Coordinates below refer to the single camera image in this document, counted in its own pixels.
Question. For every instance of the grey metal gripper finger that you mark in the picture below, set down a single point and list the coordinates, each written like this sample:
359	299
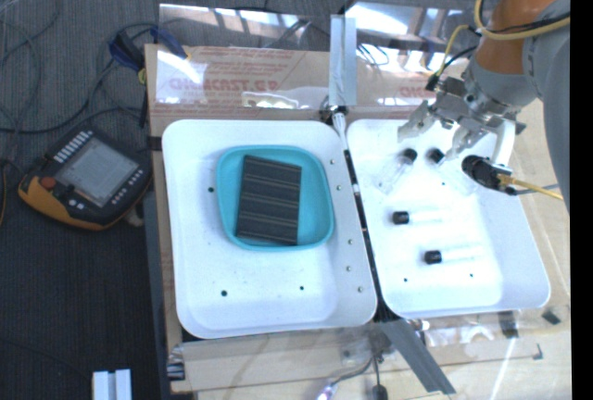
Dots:
465	139
414	125

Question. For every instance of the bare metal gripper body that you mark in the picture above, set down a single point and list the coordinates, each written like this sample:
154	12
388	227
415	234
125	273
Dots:
463	104

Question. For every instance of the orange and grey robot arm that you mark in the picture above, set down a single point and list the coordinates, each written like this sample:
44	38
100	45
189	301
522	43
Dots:
523	18

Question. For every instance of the clear plastic bottle black cap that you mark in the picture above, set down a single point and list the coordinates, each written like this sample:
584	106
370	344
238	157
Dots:
401	217
433	257
407	155
436	156

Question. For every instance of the blue plate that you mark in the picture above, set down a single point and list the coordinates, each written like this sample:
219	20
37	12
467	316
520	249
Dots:
319	203

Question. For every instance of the brown cardboard board red print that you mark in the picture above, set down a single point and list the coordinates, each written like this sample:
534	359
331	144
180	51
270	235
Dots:
287	69

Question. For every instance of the white plastic tray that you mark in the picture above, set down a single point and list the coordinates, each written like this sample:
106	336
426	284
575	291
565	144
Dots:
463	291
259	287

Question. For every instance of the dark striped square pad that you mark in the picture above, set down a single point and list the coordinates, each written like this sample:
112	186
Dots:
268	199

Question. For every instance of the black cylinder on white bracket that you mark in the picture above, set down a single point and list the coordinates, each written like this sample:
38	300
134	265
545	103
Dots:
482	170

